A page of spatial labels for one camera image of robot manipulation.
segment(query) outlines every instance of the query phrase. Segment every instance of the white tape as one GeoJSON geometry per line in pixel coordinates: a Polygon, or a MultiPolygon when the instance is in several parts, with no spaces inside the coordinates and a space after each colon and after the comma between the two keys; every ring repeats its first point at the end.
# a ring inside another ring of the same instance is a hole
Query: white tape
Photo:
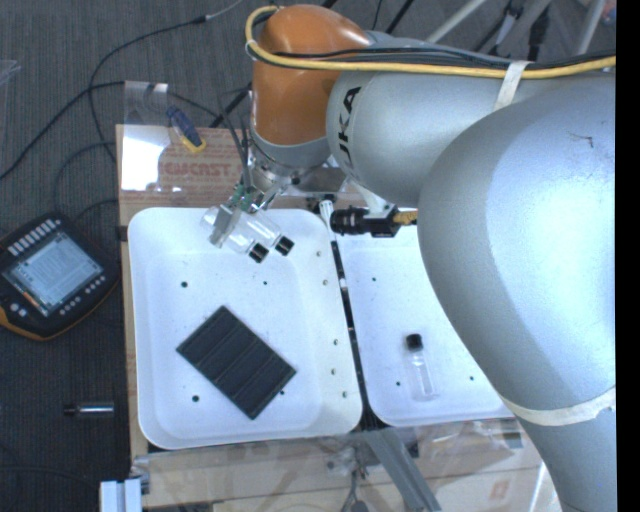
{"type": "Polygon", "coordinates": [[[513,97],[516,95],[516,90],[518,89],[524,68],[529,64],[531,64],[531,62],[528,60],[516,60],[509,64],[507,73],[502,81],[502,87],[500,87],[500,92],[498,93],[498,99],[493,106],[494,112],[511,104],[513,97]]]}
{"type": "Polygon", "coordinates": [[[564,427],[595,419],[604,410],[615,410],[616,387],[613,386],[602,395],[587,402],[548,411],[526,409],[510,402],[503,396],[500,398],[513,414],[529,423],[542,425],[543,427],[564,427]]]}

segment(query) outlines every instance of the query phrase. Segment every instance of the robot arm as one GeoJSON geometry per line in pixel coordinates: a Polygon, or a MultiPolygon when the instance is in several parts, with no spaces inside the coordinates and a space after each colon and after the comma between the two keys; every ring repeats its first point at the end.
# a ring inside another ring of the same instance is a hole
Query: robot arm
{"type": "Polygon", "coordinates": [[[227,220],[268,207],[329,155],[353,182],[417,208],[438,299],[563,510],[617,510],[615,74],[599,69],[615,57],[579,74],[525,71],[536,79],[496,108],[510,64],[499,58],[365,33],[317,6],[278,10],[263,34],[247,45],[258,58],[252,182],[227,220]],[[332,61],[342,50],[351,58],[332,61]],[[262,62],[265,51],[286,54],[262,62]],[[323,58],[297,68],[289,54],[323,58]],[[452,58],[459,66],[418,71],[452,58]]]}

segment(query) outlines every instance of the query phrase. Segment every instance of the gray floor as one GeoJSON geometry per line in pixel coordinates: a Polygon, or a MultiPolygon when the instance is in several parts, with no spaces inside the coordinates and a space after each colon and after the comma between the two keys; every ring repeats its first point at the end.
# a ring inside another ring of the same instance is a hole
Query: gray floor
{"type": "MultiPolygon", "coordinates": [[[[11,169],[0,179],[0,235],[57,205],[72,217],[80,215],[81,227],[117,259],[116,178],[109,153],[96,147],[61,167],[70,155],[100,142],[86,95],[30,144],[87,88],[94,69],[111,50],[140,35],[233,3],[4,0],[0,6],[0,60],[16,60],[21,69],[6,86],[7,105],[5,112],[0,110],[7,127],[0,175],[11,169]],[[13,166],[19,158],[19,165],[13,166]],[[56,182],[59,188],[54,197],[56,182]]],[[[166,82],[182,96],[215,112],[217,95],[242,88],[251,80],[251,61],[244,53],[244,22],[249,13],[266,3],[245,0],[206,25],[176,29],[133,44],[105,62],[95,83],[166,82]]],[[[404,3],[383,0],[376,28],[389,27],[404,3]]],[[[424,39],[464,3],[416,0],[393,34],[424,39]]],[[[368,29],[377,4],[377,0],[341,0],[334,9],[368,29]]],[[[499,21],[505,4],[488,0],[440,42],[474,49],[499,21]]],[[[578,0],[551,3],[551,24],[540,62],[572,55],[586,12],[578,0]]],[[[590,50],[615,47],[615,25],[599,23],[590,50]]],[[[511,57],[526,58],[527,50],[523,40],[511,57]]],[[[113,85],[94,93],[105,141],[113,140],[114,125],[123,119],[122,90],[121,85],[113,85]]],[[[213,119],[203,110],[193,112],[199,124],[213,119]]],[[[120,294],[121,290],[116,290],[89,320],[51,342],[29,341],[0,328],[0,510],[95,510],[98,482],[127,476],[130,461],[120,294]],[[62,414],[65,403],[92,401],[113,402],[115,414],[86,421],[62,414]]]]}

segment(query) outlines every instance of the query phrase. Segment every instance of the clear tape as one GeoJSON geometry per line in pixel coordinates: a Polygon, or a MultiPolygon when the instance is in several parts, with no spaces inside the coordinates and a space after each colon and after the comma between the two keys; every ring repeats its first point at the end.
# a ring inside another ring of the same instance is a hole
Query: clear tape
{"type": "Polygon", "coordinates": [[[613,386],[592,400],[571,407],[551,409],[548,411],[527,409],[510,402],[503,396],[500,398],[502,398],[502,401],[511,412],[529,423],[543,427],[564,427],[566,425],[593,420],[604,410],[614,411],[616,408],[616,387],[613,386]]]}
{"type": "Polygon", "coordinates": [[[500,87],[498,99],[496,99],[496,102],[493,105],[494,112],[511,104],[514,96],[516,95],[516,90],[518,89],[518,84],[522,78],[522,73],[529,64],[531,64],[531,62],[528,60],[516,60],[509,64],[507,73],[502,80],[502,87],[500,87]]]}

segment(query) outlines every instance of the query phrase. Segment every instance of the white tray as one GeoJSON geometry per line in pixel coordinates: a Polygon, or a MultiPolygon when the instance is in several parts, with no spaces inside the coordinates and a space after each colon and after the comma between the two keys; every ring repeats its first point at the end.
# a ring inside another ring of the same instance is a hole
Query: white tray
{"type": "Polygon", "coordinates": [[[295,246],[258,264],[211,245],[204,211],[150,208],[129,225],[142,432],[165,449],[349,432],[362,400],[324,223],[270,210],[295,246]],[[222,305],[296,370],[254,420],[176,352],[222,305]]]}
{"type": "Polygon", "coordinates": [[[392,426],[512,418],[440,306],[417,230],[394,238],[338,236],[372,410],[392,426]],[[412,398],[405,337],[422,336],[436,396],[412,398]]]}

